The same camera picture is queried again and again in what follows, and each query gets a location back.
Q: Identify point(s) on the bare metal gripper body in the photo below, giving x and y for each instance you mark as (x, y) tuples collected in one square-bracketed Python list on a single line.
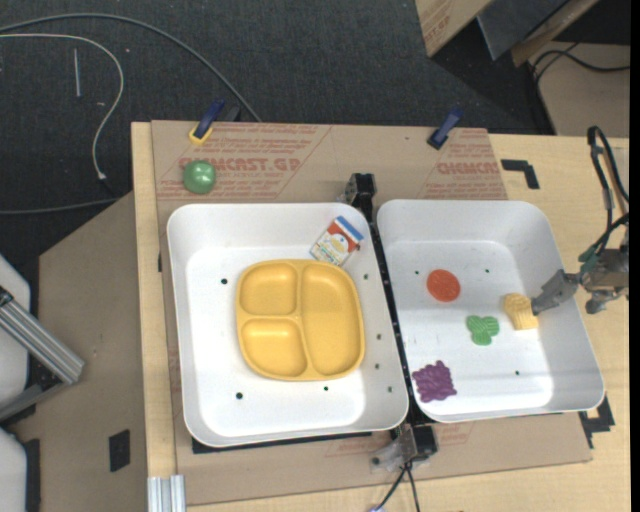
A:
[(611, 272)]

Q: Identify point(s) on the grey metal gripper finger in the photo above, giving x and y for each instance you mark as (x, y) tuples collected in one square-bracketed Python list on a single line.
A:
[(547, 301), (561, 281)]

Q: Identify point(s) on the yellow toy corn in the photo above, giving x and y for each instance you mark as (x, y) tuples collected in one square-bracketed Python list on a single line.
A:
[(521, 312)]

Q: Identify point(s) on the white plastic tray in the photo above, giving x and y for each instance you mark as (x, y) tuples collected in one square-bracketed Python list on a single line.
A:
[(210, 320), (520, 235)]

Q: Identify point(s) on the green broccoli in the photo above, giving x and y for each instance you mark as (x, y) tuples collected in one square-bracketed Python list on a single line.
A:
[(482, 330)]

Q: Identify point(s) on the orange slice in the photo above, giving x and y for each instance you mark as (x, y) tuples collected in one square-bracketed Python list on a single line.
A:
[(443, 285)]

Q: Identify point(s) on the purple grapes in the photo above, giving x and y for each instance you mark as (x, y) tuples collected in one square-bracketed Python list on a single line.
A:
[(434, 382)]

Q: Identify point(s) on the thin black rod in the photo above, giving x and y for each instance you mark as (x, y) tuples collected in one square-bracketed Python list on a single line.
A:
[(387, 295)]

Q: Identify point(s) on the small white blue carton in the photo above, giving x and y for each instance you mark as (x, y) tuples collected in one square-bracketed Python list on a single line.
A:
[(336, 242)]

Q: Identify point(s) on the yellow divided plate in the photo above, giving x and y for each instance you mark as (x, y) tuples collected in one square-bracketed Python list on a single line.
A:
[(327, 325)]

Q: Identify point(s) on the brown cardboard box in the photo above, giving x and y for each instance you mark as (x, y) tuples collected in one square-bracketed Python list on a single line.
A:
[(445, 22)]

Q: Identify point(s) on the brown cardboard board red print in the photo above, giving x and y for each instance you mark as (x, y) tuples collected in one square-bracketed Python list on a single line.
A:
[(280, 165)]

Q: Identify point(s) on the green apple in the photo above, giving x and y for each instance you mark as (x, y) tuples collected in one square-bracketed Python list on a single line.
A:
[(199, 177)]

